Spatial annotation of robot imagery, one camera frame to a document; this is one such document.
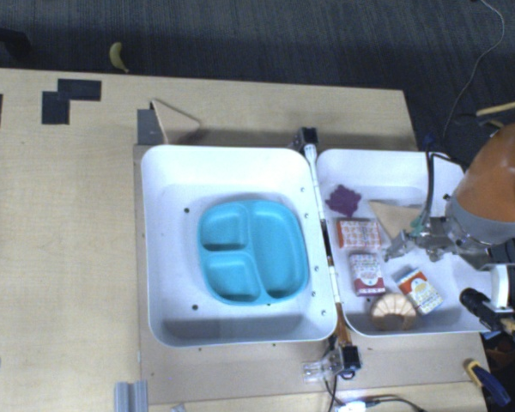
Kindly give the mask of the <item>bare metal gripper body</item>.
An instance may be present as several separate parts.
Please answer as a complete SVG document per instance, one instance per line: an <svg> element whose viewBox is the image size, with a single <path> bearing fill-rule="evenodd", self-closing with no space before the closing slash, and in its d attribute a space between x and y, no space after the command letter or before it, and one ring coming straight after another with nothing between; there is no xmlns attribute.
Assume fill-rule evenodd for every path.
<svg viewBox="0 0 515 412"><path fill-rule="evenodd" d="M420 229L411 233L418 248L445 249L446 255L459 256L476 270L492 262L491 245L475 239L454 218L430 217Z"/></svg>

